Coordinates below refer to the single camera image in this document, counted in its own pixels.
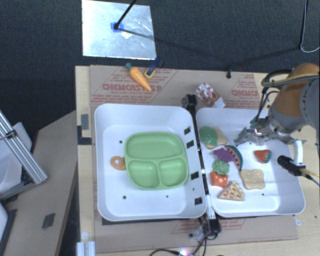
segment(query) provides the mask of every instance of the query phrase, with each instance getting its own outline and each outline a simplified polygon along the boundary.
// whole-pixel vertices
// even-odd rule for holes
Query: metal plate
[[[154,60],[157,57],[149,6],[134,5],[113,30],[129,4],[82,1],[83,55]]]

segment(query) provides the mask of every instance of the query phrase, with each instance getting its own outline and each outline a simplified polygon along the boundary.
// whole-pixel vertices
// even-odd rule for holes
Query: toy watermelon slice
[[[232,146],[232,145],[226,145],[224,147],[234,157],[233,162],[237,167],[237,169],[241,171],[244,161],[240,151],[235,146]]]

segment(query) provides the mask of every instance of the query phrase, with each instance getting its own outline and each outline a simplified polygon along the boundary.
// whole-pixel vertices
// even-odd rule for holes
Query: gray carpet
[[[303,0],[137,3],[150,5],[156,52],[165,68],[270,72],[319,64],[319,51],[298,49]],[[320,2],[310,1],[309,49],[319,45],[319,10]],[[11,123],[22,121],[31,136],[75,109],[76,65],[126,63],[82,56],[80,0],[2,0],[0,24],[0,109]]]

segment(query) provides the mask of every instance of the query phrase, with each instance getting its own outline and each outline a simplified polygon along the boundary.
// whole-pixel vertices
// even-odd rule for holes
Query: toy food
[[[256,150],[253,152],[260,163],[266,164],[271,158],[271,151],[269,149]]]
[[[224,145],[228,142],[228,139],[218,127],[203,126],[199,130],[199,135],[200,140],[209,150],[212,150],[216,146]]]
[[[194,92],[208,107],[224,108],[225,103],[220,94],[216,92],[209,84],[204,82]]]
[[[233,155],[231,155],[230,152],[228,152],[224,148],[214,150],[213,154],[216,155],[219,159],[221,159],[225,163],[228,163],[228,162],[235,160],[235,157]]]
[[[142,87],[146,88],[149,92],[151,92],[151,87],[147,81],[147,79],[144,77],[144,75],[141,73],[139,68],[132,67],[131,63],[127,63],[125,65],[127,69],[130,70],[130,76]]]
[[[126,169],[126,162],[124,157],[114,156],[110,160],[110,164],[113,168],[124,171]]]
[[[265,185],[264,173],[260,169],[243,169],[240,172],[241,179],[243,181],[243,186],[247,190],[263,189]]]
[[[235,146],[232,146],[232,145],[226,145],[224,147],[234,157],[233,162],[234,162],[235,166],[237,167],[237,169],[239,171],[241,171],[241,168],[242,168],[244,161],[243,161],[243,158],[242,158],[240,151]]]
[[[221,159],[216,159],[212,164],[213,171],[210,173],[212,186],[225,188],[228,183],[229,164]]]
[[[211,184],[212,186],[219,186],[221,188],[225,188],[228,183],[228,175],[220,175],[215,171],[210,172]]]
[[[220,195],[219,199],[244,201],[245,194],[238,183],[233,181]]]
[[[229,172],[229,164],[221,159],[216,159],[212,164],[212,169],[219,175],[227,175]]]

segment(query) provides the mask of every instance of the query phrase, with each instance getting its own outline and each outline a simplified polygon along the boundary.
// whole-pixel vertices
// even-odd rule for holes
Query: black clip
[[[5,134],[4,137],[0,137],[0,141],[2,141],[4,139],[9,140],[9,139],[15,137],[16,135],[18,135],[16,130],[9,131],[8,133]]]
[[[230,79],[231,78],[231,71],[232,71],[232,68],[229,66],[227,68],[227,71],[226,71],[226,78]]]

